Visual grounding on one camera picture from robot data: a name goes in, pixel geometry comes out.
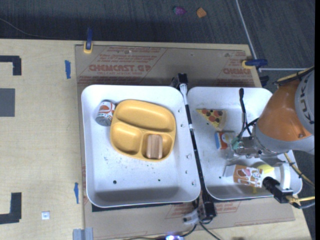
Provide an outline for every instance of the yellow divided plate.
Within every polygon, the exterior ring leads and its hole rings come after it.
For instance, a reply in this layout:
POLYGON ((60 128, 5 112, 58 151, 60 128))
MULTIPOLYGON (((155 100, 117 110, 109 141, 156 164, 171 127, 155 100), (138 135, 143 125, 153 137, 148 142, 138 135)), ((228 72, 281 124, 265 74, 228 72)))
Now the yellow divided plate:
POLYGON ((159 162, 166 159, 175 143, 176 119, 165 107, 127 99, 114 110, 110 129, 113 148, 131 158, 159 162), (147 158, 148 135, 161 135, 162 158, 147 158))

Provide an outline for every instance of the gray square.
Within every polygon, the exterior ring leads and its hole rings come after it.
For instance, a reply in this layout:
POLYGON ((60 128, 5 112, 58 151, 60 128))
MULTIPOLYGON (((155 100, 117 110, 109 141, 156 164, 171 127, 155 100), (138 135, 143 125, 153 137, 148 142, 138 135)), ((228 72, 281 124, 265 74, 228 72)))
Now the gray square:
POLYGON ((0 117, 15 116, 16 89, 0 88, 0 117))

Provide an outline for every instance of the tin can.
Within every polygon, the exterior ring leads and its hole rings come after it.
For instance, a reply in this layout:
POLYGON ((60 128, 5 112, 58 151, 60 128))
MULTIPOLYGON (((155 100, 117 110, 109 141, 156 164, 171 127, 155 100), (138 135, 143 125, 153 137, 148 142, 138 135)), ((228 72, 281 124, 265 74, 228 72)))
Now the tin can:
POLYGON ((108 100, 101 102, 95 121, 101 126, 110 126, 116 105, 108 100))

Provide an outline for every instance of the pizza slice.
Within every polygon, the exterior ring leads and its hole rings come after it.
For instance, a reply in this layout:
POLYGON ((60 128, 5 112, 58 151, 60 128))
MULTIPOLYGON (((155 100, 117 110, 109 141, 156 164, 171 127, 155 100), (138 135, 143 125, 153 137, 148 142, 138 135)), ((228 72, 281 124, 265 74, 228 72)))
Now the pizza slice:
POLYGON ((227 111, 223 109, 198 108, 196 111, 202 115, 217 131, 222 131, 227 120, 227 111))

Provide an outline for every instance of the light wood surface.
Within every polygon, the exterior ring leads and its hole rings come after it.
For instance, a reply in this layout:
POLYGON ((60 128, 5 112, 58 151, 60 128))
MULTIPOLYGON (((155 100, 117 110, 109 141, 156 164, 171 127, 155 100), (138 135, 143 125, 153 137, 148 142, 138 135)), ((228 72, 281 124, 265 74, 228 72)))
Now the light wood surface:
MULTIPOLYGON (((0 214, 10 211, 11 193, 22 193, 22 219, 0 224, 0 239, 72 239, 84 229, 82 168, 75 69, 75 45, 82 41, 1 39, 0 55, 22 59, 22 75, 0 63, 0 88, 15 89, 15 117, 0 117, 0 214), (67 79, 65 60, 71 63, 67 79), (79 186, 79 204, 74 193, 79 186), (41 212, 50 211, 42 220, 41 212)), ((121 45, 121 42, 96 42, 121 45)), ((186 48, 231 49, 247 45, 184 44, 186 48)), ((301 210, 296 220, 215 229, 222 239, 311 239, 301 210)), ((196 231, 186 239, 210 239, 196 231)))

